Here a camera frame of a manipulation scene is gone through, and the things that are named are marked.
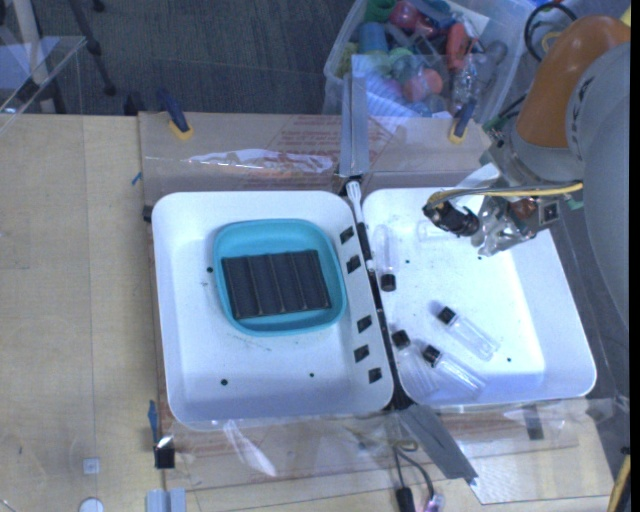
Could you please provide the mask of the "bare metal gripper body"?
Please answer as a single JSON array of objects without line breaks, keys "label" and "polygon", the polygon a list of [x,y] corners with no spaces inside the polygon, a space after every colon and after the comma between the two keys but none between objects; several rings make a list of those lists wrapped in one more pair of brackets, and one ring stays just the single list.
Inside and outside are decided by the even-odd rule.
[{"label": "bare metal gripper body", "polygon": [[480,228],[499,227],[501,231],[531,234],[531,238],[559,217],[560,199],[557,197],[486,196],[478,212]]}]

